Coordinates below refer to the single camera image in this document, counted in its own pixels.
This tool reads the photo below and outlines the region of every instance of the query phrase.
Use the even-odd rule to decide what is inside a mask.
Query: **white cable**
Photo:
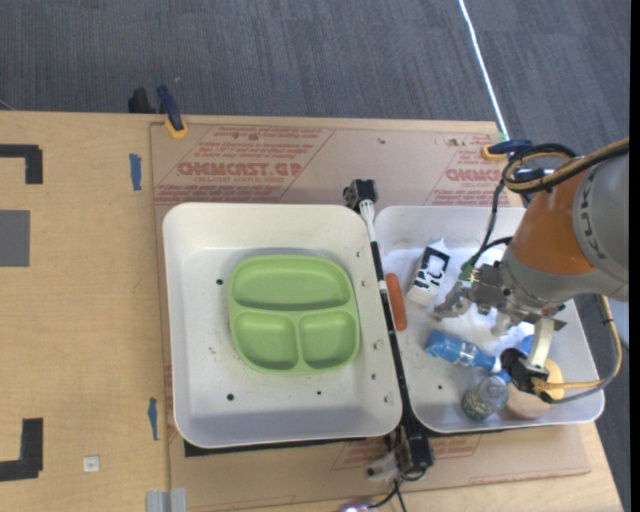
[[[6,103],[5,101],[0,100],[0,105],[4,106],[7,110],[15,110],[11,105]]]
[[[367,225],[369,242],[377,242],[376,230],[373,227],[373,218],[375,217],[375,212],[373,209],[373,201],[371,201],[371,199],[364,199],[360,201],[360,215]]]
[[[493,93],[493,86],[491,85],[491,79],[489,78],[489,74],[487,73],[487,68],[484,66],[484,59],[482,58],[482,53],[480,52],[480,47],[478,46],[476,31],[473,28],[473,24],[471,23],[471,18],[469,18],[469,13],[467,12],[467,7],[464,4],[464,0],[458,0],[458,4],[460,5],[460,9],[462,10],[462,15],[464,16],[464,19],[467,22],[467,26],[469,27],[471,42],[473,43],[473,47],[476,51],[476,57],[478,58],[480,69],[482,70],[484,83],[486,84],[487,90],[489,91],[491,103],[493,104],[493,110],[495,111],[496,117],[498,118],[498,125],[500,126],[500,131],[504,133],[504,136],[506,137],[506,139],[509,140],[509,132],[507,132],[507,127],[504,124],[504,119],[502,119],[502,112],[500,112],[500,107],[498,106],[498,100],[496,100],[496,95]]]

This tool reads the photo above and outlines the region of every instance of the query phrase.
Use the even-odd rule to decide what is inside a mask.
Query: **green plate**
[[[256,256],[229,283],[229,324],[236,351],[255,370],[311,374],[356,356],[360,322],[342,267],[317,256]]]

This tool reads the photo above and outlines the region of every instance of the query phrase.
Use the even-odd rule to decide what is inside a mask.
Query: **plastic bottle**
[[[493,373],[501,369],[499,358],[486,354],[474,343],[438,330],[431,331],[427,336],[425,351],[459,366],[477,366]]]
[[[469,418],[482,421],[502,409],[509,400],[507,384],[497,375],[489,375],[462,397],[462,409]]]

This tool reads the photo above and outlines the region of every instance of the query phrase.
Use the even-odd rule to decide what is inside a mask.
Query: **gray carpet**
[[[496,119],[455,0],[131,5],[0,0],[0,108],[126,112],[164,83],[192,114]],[[466,7],[511,137],[585,153],[629,134],[631,0]],[[578,304],[606,372],[600,312]],[[597,425],[629,511],[628,351],[606,400]]]

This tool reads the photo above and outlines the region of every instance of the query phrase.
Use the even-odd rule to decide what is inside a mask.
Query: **yellow cable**
[[[530,155],[524,156],[523,158],[516,159],[507,165],[503,173],[504,182],[506,187],[509,190],[512,190],[514,192],[527,192],[529,190],[532,190],[538,187],[545,187],[549,183],[553,183],[561,179],[565,175],[570,174],[577,167],[584,167],[584,169],[586,169],[587,167],[589,167],[590,162],[595,161],[598,158],[601,158],[602,156],[607,155],[608,153],[622,149],[623,147],[628,145],[629,145],[629,137],[626,137],[619,141],[613,142],[607,146],[604,146],[603,148],[600,148],[589,155],[586,155],[583,157],[576,157],[576,158],[571,158],[569,157],[569,155],[561,152],[545,153],[541,151],[538,153],[532,153]],[[542,158],[542,157],[565,158],[568,161],[565,162],[560,167],[558,167],[558,169],[556,169],[554,173],[548,176],[544,176],[542,178],[538,178],[538,179],[527,181],[527,182],[517,182],[511,179],[511,177],[516,172],[518,167],[520,167],[524,162],[533,160],[534,158]]]
[[[613,321],[613,315],[609,306],[609,300],[604,295],[600,295],[599,298],[605,311],[605,322],[609,324],[609,330],[611,331],[611,335],[613,336],[614,348],[616,353],[616,363],[613,372],[607,377],[590,382],[547,382],[537,377],[533,377],[531,379],[531,382],[533,383],[534,388],[538,394],[552,389],[584,389],[603,386],[620,372],[620,367],[622,366],[622,343],[620,342],[620,336],[618,334],[616,324]]]

